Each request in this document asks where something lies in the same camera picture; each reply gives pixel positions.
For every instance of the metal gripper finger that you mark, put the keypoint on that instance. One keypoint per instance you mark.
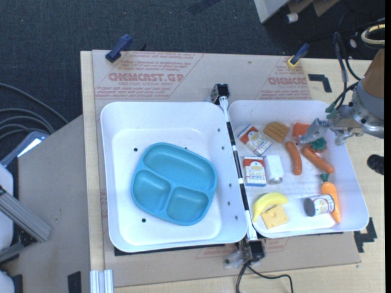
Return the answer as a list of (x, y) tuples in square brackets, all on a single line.
[(314, 130), (341, 136)]

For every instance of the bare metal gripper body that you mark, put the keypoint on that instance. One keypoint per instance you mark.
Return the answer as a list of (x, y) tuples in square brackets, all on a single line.
[(351, 121)]

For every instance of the orange toy food piece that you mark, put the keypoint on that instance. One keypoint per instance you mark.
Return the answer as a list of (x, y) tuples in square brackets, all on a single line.
[(300, 129)]

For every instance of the orange carrot with green top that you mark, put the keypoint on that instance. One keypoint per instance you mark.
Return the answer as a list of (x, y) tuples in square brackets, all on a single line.
[(331, 194), (319, 161)]

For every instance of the orange sausage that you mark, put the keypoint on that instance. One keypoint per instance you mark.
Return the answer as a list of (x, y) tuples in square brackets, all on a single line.
[(294, 159)]

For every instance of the brown waffle biscuit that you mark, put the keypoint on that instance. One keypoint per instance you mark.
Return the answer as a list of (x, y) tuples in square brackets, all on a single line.
[(276, 131)]

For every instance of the white plastic tray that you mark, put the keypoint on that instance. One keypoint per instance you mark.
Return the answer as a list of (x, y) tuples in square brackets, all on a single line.
[(122, 163), (305, 185)]

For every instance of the white plastic bottle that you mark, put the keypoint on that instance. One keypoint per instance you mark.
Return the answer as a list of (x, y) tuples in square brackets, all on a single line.
[(274, 168)]

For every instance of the red and white carton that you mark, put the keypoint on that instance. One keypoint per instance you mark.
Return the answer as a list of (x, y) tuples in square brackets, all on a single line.
[(254, 171), (254, 139)]

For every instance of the small white can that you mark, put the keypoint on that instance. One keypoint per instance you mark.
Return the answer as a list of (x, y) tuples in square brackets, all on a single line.
[(322, 204)]

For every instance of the black and white thin rod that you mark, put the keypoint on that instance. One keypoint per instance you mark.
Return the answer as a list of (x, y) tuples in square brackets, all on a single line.
[(236, 157)]

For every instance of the yellow banana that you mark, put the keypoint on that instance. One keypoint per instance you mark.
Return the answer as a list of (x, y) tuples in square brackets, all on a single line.
[(268, 200)]

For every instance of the yellow cheese slice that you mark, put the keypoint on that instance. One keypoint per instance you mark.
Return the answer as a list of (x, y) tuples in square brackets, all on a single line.
[(275, 217)]

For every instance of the blue divided plate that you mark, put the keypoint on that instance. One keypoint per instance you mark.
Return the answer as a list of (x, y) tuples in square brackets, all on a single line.
[(171, 182)]

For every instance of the brown cardboard board red print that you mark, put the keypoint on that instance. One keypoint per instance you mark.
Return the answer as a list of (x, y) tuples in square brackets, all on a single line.
[(171, 72)]

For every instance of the black cylinder on white bracket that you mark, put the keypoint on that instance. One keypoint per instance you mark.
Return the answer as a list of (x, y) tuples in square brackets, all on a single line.
[(377, 163)]

